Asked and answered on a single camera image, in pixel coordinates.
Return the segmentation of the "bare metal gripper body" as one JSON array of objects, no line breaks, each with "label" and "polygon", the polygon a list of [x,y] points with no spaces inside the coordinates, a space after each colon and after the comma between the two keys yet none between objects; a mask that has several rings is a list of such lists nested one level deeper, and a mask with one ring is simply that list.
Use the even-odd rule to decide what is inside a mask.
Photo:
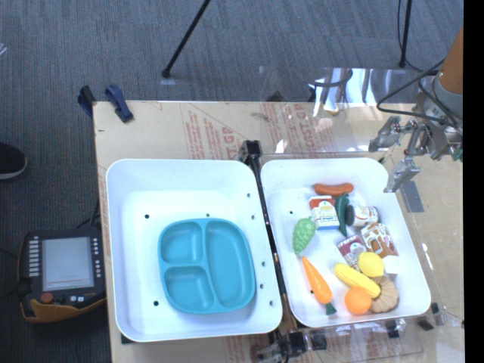
[{"label": "bare metal gripper body", "polygon": [[436,97],[419,93],[416,98],[419,118],[426,126],[427,136],[421,145],[433,160],[449,155],[454,161],[463,160],[462,119],[446,109]]}]

